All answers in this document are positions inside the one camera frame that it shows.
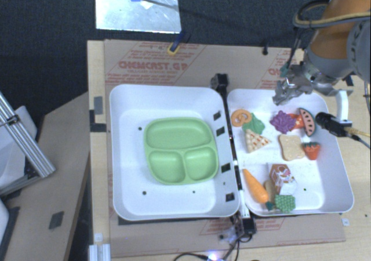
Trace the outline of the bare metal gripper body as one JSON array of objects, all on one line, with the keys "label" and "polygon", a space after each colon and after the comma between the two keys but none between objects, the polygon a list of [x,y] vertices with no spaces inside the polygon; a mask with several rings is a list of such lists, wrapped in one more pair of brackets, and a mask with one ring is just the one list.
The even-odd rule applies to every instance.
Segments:
[{"label": "bare metal gripper body", "polygon": [[334,94],[333,87],[339,81],[326,75],[311,63],[291,65],[286,80],[289,88],[301,87],[305,94],[315,90],[323,95]]}]

